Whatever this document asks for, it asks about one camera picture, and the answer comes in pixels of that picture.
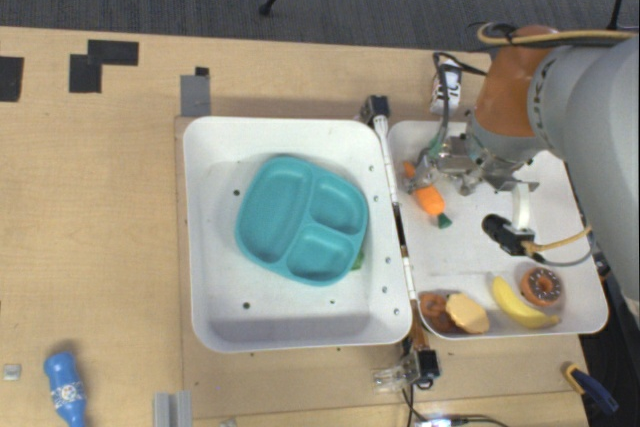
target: blue bottle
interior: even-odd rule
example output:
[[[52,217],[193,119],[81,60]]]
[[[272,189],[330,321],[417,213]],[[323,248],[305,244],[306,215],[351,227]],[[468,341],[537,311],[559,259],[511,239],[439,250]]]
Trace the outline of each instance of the blue bottle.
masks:
[[[73,354],[54,354],[44,362],[44,372],[49,376],[51,398],[58,414],[69,427],[85,427],[87,397]]]

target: yellow banana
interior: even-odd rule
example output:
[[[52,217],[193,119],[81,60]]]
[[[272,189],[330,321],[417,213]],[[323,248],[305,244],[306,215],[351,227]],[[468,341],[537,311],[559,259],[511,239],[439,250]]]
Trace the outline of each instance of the yellow banana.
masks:
[[[539,329],[541,327],[555,326],[560,322],[557,315],[547,315],[528,304],[513,291],[503,278],[497,276],[491,285],[493,298],[498,306],[513,320],[529,329]]]

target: table surface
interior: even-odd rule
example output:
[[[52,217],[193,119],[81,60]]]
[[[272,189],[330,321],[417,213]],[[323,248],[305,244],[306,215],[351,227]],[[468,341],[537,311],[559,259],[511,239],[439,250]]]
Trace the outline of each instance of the table surface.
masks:
[[[139,65],[103,66],[101,94],[69,93],[69,56],[86,54],[89,39],[138,41]],[[348,119],[366,96],[383,94],[392,122],[427,119],[430,52],[0,28],[0,56],[25,59],[20,100],[0,103],[0,364],[23,368],[19,381],[0,381],[0,426],[61,425],[42,364],[64,349],[78,359],[93,427],[151,426],[154,393],[193,390],[186,367],[203,358],[226,379],[222,388],[236,386],[229,410],[196,427],[229,416],[239,427],[406,423],[399,397],[369,386],[388,348],[276,351],[251,365],[182,357],[190,333],[180,309],[174,121],[180,76],[196,66],[211,71],[215,115]],[[464,58],[488,66],[486,56]],[[480,86],[465,81],[459,112]],[[513,427],[587,425],[560,371],[568,361],[585,367],[576,336],[430,338],[443,376],[417,394],[419,411],[487,414]],[[270,387],[291,395],[270,402]]]

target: toy donut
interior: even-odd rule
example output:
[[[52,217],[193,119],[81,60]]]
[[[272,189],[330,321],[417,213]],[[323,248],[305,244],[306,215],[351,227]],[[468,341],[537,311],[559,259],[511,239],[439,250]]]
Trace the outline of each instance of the toy donut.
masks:
[[[529,269],[520,281],[520,290],[527,301],[536,306],[552,306],[562,295],[560,279],[549,269]]]
[[[426,292],[420,294],[420,312],[425,321],[433,329],[448,333],[455,329],[455,324],[446,312],[447,299],[439,294]]]

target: teal plate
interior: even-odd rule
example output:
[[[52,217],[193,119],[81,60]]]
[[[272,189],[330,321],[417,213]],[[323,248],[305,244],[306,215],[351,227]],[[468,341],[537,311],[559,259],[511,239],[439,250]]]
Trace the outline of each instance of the teal plate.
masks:
[[[367,229],[362,193],[345,179],[294,157],[257,172],[236,220],[235,238],[255,263],[309,285],[331,285],[353,266]]]

